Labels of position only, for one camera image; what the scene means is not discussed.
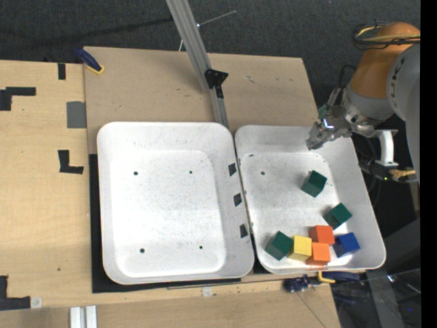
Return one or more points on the orange cube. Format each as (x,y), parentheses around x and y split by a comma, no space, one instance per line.
(320,253)
(321,233)

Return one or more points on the yellow cube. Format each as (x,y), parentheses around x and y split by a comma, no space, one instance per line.
(301,247)

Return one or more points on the green cube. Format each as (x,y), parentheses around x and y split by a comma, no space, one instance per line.
(338,215)
(279,245)
(313,184)

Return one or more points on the black cylinder on white bracket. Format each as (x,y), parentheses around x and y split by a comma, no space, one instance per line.
(387,149)

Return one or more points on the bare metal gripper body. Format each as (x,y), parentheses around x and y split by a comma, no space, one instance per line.
(341,125)

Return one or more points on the blue cube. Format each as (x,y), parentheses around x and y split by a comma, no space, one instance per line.
(347,244)

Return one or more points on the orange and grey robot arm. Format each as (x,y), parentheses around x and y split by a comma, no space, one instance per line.
(379,70)

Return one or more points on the white plastic tray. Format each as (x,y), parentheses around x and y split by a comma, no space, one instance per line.
(283,203)
(170,210)

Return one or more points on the pale wood board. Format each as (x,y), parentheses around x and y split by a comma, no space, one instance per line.
(153,87)

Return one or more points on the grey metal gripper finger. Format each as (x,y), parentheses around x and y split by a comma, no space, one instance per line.
(322,140)
(310,138)

